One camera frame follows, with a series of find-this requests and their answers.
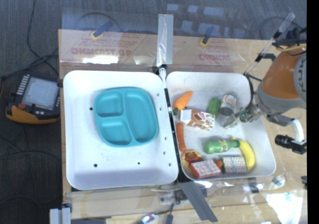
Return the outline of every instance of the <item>yellow banana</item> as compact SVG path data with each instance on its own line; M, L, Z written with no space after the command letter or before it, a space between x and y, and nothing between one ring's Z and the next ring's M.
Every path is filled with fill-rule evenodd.
M250 171L255 165L254 151L248 142L243 140L238 140L238 141L239 141L239 148L242 151L245 158L247 171Z

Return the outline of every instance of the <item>green bottle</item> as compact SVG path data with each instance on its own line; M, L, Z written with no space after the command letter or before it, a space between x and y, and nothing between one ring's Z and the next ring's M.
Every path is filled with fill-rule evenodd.
M220 153L228 151L230 148L238 148L238 140L216 140L216 141L207 141L204 143L204 152L207 154Z

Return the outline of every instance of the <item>snack package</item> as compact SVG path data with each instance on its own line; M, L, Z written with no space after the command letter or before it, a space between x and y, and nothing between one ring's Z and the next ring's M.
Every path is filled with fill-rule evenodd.
M183 168L190 174L192 173L191 168L189 167L191 163L203 161L201 154L195 150L187 150L183 152L180 159Z
M223 172L225 174L245 174L247 173L244 157L222 157Z
M198 110L181 110L180 121L187 126L211 130L215 125L215 115Z
M191 163L189 167L197 179L208 178L221 173L212 159Z

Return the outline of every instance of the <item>toy food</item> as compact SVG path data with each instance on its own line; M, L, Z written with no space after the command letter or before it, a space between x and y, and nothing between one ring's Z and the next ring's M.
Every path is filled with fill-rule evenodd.
M203 130L211 130L215 125L215 115L198 110L181 110L179 119L187 126Z
M218 160L215 161L215 164L216 164L219 168L222 168L222 166L223 166L223 161L221 161L220 159L218 159Z
M238 148L240 145L238 140L214 140L207 141L203 145L204 152L207 154L220 153L228 151L230 148Z
M239 148L242 151L245 158L247 170L250 171L255 165L254 151L248 142L243 140L238 140L238 141L239 141Z
M223 173L225 174L245 174L247 168L244 157L222 157Z
M185 141L184 141L184 125L179 122L176 125L176 136L178 141L178 148L180 151L186 151Z
M198 153L195 150L187 150L184 153L182 153L181 155L181 163L183 165L183 168L188 172L188 173L192 173L191 168L189 167L189 165L193 162L197 162L197 161L202 161L203 158L200 155L200 153Z
M191 163L189 167L197 179L208 178L221 173L221 170L212 159Z
M184 95L182 95L180 98L178 98L174 105L173 105L173 115L177 115L178 111L183 110L188 101L190 100L191 95L193 94L193 91L188 91Z
M236 97L231 94L225 94L220 103L219 112L225 116L231 116L236 106Z
M208 104L207 112L215 115L215 120L218 118L220 108L220 100L218 97L213 97Z

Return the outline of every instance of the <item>orange carrot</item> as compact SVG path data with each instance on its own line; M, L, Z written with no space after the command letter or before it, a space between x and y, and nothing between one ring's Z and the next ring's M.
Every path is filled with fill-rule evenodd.
M173 115L177 115L178 111L183 110L188 101L190 100L191 95L193 94L193 91L188 91L184 95L182 95L179 99L177 99L173 106Z
M184 125L181 122L177 123L176 125L176 136L177 136L179 150L181 152L186 151L186 145L184 142Z

